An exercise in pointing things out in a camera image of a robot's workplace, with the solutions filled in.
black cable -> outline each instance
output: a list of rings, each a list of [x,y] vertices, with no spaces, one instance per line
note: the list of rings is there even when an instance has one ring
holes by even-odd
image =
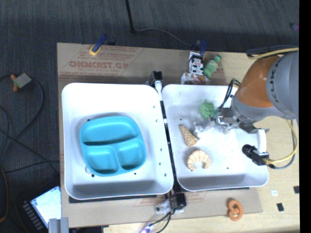
[[[21,227],[14,221],[14,219],[13,219],[10,215],[8,215],[8,218],[9,218],[9,219],[12,221],[12,223],[19,229],[20,232],[26,233],[26,231],[25,231],[23,228],[21,228]]]
[[[168,212],[164,217],[160,218],[159,220],[155,221],[154,223],[149,224],[148,226],[151,227],[161,221],[163,221],[165,218],[167,218],[169,215],[171,214],[171,212]]]
[[[36,163],[36,164],[32,164],[32,165],[29,165],[29,166],[24,166],[24,167],[21,167],[19,169],[15,169],[15,170],[11,170],[11,171],[7,171],[7,172],[4,172],[4,174],[12,174],[12,173],[18,173],[18,172],[21,172],[23,170],[26,170],[26,169],[29,169],[29,168],[33,168],[33,167],[37,167],[37,166],[44,166],[44,165],[47,165],[47,164],[59,164],[59,161],[46,161],[46,162],[40,162],[40,163]]]
[[[214,113],[213,113],[213,117],[217,117],[218,114],[221,112],[221,110],[223,109],[225,103],[227,102],[227,100],[229,99],[229,97],[231,96],[231,92],[232,92],[232,89],[233,89],[233,85],[237,85],[237,86],[240,86],[241,83],[239,81],[237,81],[236,79],[232,79],[228,85],[228,89],[226,91],[226,94],[225,94],[225,98],[224,98],[224,101],[222,102],[222,104],[214,110]]]
[[[19,219],[20,223],[22,224],[22,226],[23,226],[23,228],[24,228],[23,232],[25,232],[25,233],[30,233],[30,232],[28,231],[28,229],[26,228],[26,226],[24,225],[24,222],[23,222],[23,220],[22,220],[22,218],[21,218],[21,216],[20,216],[20,211],[19,211],[19,209],[17,208],[18,201],[22,201],[21,198],[22,198],[23,196],[25,196],[24,194],[33,194],[34,191],[36,191],[37,189],[43,188],[44,186],[46,186],[47,184],[49,184],[49,183],[50,183],[51,181],[53,181],[53,180],[54,180],[54,178],[51,179],[51,180],[49,180],[48,182],[45,182],[44,184],[41,184],[41,185],[37,186],[36,188],[32,188],[32,189],[30,189],[30,190],[27,190],[26,192],[23,191],[22,193],[18,194],[17,199],[16,199],[16,202],[14,203],[13,207],[15,208],[15,211],[16,211],[16,214],[17,214],[17,216],[18,216],[18,219]]]
[[[133,20],[132,20],[131,8],[130,8],[130,4],[129,4],[128,0],[125,0],[125,6],[126,6],[126,10],[127,10],[128,19],[130,21],[131,33],[135,33],[135,28],[133,26]]]
[[[7,75],[4,75],[4,76],[1,76],[0,77],[0,80],[2,80],[2,79],[4,79],[4,78],[7,78],[7,77],[10,77],[11,76],[11,74],[7,74]],[[38,107],[38,109],[37,109],[37,111],[36,111],[36,113],[33,115],[33,117],[29,120],[29,122],[15,135],[15,136],[13,136],[11,139],[12,140],[16,140],[17,138],[18,138],[18,136],[20,136],[21,135],[21,133],[25,130],[25,129],[27,129],[28,128],[28,126],[33,122],[33,120],[36,118],[36,116],[39,114],[39,112],[41,111],[41,108],[42,108],[42,104],[43,104],[43,98],[44,98],[44,95],[43,95],[43,89],[42,89],[42,87],[41,87],[41,84],[37,81],[37,80],[35,80],[34,78],[32,78],[32,77],[30,77],[35,83],[36,83],[36,85],[39,87],[39,91],[40,91],[40,103],[39,103],[39,107]],[[7,149],[8,149],[8,147],[10,146],[10,143],[11,143],[11,141],[8,141],[8,144],[6,144],[7,146],[5,146],[5,145],[2,145],[2,147],[1,147],[1,149],[0,149],[0,164],[1,164],[1,162],[3,161],[3,156],[5,155],[5,153],[6,153],[6,151],[7,151]]]
[[[0,107],[0,111],[3,113],[4,118],[5,118],[5,122],[6,122],[6,131],[4,133],[4,140],[3,140],[3,144],[1,145],[1,148],[0,148],[0,161],[1,161],[1,156],[3,155],[4,148],[5,148],[6,141],[8,139],[8,134],[9,134],[9,119],[8,119],[6,112],[1,107]]]
[[[171,220],[171,215],[172,215],[172,214],[169,213],[169,218],[167,219],[166,224],[164,225],[164,227],[163,227],[161,230],[157,231],[156,233],[160,233],[160,232],[162,232],[162,231],[165,230],[165,228],[168,226],[168,224],[169,224],[169,222],[170,222],[170,220]]]
[[[1,76],[0,77],[0,80],[4,79],[4,78],[8,78],[10,77],[11,74],[7,74],[7,75],[4,75],[4,76]],[[40,92],[40,102],[39,102],[39,106],[38,106],[38,109],[36,110],[36,112],[34,113],[34,115],[32,116],[32,118],[28,121],[28,123],[26,123],[26,125],[13,137],[10,137],[8,135],[8,131],[9,131],[9,121],[8,121],[8,116],[6,114],[6,112],[0,107],[0,110],[2,111],[2,113],[4,114],[5,116],[5,119],[6,119],[6,123],[7,123],[7,127],[6,127],[6,131],[3,132],[2,130],[0,130],[0,132],[2,134],[5,135],[4,137],[4,141],[3,141],[3,144],[1,146],[1,149],[0,149],[0,164],[1,162],[3,161],[3,157],[4,155],[6,154],[6,151],[8,150],[8,147],[9,145],[13,142],[13,143],[16,143],[16,144],[19,144],[20,146],[23,146],[25,149],[29,150],[30,152],[34,153],[35,155],[39,156],[46,164],[50,164],[50,167],[53,169],[53,171],[55,173],[58,173],[57,170],[52,166],[52,162],[48,161],[46,158],[44,158],[42,155],[40,155],[39,153],[31,150],[30,148],[24,146],[23,144],[19,143],[18,141],[16,141],[16,139],[24,132],[24,130],[26,130],[29,125],[34,121],[34,119],[37,117],[37,115],[40,113],[41,111],[41,108],[42,108],[42,105],[43,105],[43,100],[44,100],[44,93],[43,93],[43,88],[41,86],[41,84],[34,78],[30,77],[32,81],[34,81],[34,83],[37,85],[37,87],[39,88],[39,92]]]

white plastic tray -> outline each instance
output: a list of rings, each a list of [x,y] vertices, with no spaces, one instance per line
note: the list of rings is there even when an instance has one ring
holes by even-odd
[[[147,85],[71,83],[62,91],[65,189],[78,200],[165,194],[173,172],[157,92]],[[92,176],[79,145],[88,119],[126,116],[139,126],[146,162],[139,169],[111,177]]]
[[[188,191],[262,186],[268,181],[267,167],[257,166],[242,153],[244,144],[258,146],[255,134],[243,130],[223,134],[220,128],[214,128],[204,132],[195,146],[190,148],[185,144],[179,124],[193,131],[194,122],[203,120],[200,105],[207,100],[218,107],[226,91],[227,86],[178,84],[167,85],[162,90],[177,179]],[[211,157],[210,168],[188,169],[187,157],[195,149],[202,149]]]

small orange object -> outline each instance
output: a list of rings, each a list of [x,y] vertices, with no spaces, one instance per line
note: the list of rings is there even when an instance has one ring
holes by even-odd
[[[231,200],[228,204],[228,208],[229,218],[235,222],[239,221],[244,213],[241,203],[237,200]]]
[[[11,80],[15,80],[16,79],[16,76],[14,74],[11,74]],[[14,83],[14,86],[13,86],[13,91],[17,92],[18,91],[18,86],[17,84]]]

black connector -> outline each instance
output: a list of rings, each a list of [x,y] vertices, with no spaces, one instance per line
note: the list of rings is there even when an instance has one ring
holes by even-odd
[[[266,165],[263,159],[268,159],[269,158],[269,153],[263,152],[259,153],[257,151],[257,148],[255,146],[251,146],[248,144],[245,144],[242,147],[242,152],[245,154],[248,158],[252,159],[252,161],[257,164],[258,166],[263,166]]]
[[[148,81],[145,82],[146,85],[149,85],[155,88],[156,81],[163,81],[162,72],[161,71],[153,71],[150,74]]]
[[[175,193],[170,197],[170,207],[173,210],[181,210],[187,205],[186,196],[182,192]]]

yellow cable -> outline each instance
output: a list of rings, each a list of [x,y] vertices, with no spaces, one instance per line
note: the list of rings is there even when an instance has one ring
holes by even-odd
[[[260,54],[260,55],[257,55],[257,56],[248,56],[248,58],[251,59],[251,60],[256,60],[256,59],[260,59],[260,58],[263,58],[263,57],[268,57],[268,56],[271,56],[271,55],[282,54],[282,53],[285,53],[285,52],[294,52],[294,51],[298,51],[298,50],[299,50],[299,48],[281,49],[281,50],[276,50],[276,51],[272,51],[272,52],[263,53],[263,54]]]
[[[288,156],[286,156],[286,157],[284,157],[284,158],[282,158],[280,160],[265,159],[266,165],[269,165],[269,164],[273,164],[274,165],[275,163],[280,163],[280,162],[286,161],[286,160],[292,158],[292,156],[297,152],[298,145],[299,145],[298,136],[297,136],[294,128],[292,127],[291,122],[289,120],[287,120],[287,123],[290,126],[291,131],[293,132],[293,135],[294,135],[294,138],[295,138],[296,144],[295,144],[294,150]]]

